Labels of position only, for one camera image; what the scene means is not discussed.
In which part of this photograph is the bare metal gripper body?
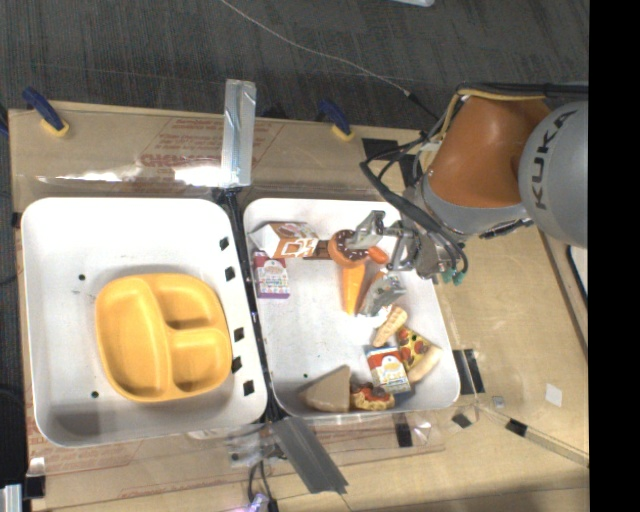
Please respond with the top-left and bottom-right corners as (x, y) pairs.
(384, 219), (469, 282)

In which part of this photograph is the orange carrot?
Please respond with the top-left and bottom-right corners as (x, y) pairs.
(341, 262), (368, 317)

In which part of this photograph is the tan bread loaf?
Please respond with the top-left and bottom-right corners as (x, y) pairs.
(371, 305), (409, 349)

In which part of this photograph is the chocolate frosted doughnut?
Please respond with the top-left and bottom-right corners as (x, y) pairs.
(327, 228), (372, 269)

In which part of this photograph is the pepperoni pizza slice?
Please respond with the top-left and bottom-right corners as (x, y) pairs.
(396, 325), (444, 385)

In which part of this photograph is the red and white carton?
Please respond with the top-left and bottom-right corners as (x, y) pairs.
(365, 345), (413, 396)

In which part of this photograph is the white plastic tray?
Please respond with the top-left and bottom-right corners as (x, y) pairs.
(242, 197), (462, 419)
(19, 196), (269, 448)

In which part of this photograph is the brown and white carton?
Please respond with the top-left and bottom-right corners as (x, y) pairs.
(248, 221), (332, 261)

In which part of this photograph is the brown cardboard board red print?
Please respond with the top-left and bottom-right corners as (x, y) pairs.
(7, 99), (590, 512)

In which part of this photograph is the pink and white carton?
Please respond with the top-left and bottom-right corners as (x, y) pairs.
(252, 251), (292, 301)

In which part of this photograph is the brown bread slice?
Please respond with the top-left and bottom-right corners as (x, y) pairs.
(299, 364), (353, 414)

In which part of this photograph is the yellow divided plate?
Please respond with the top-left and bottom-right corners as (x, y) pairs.
(94, 272), (234, 404)

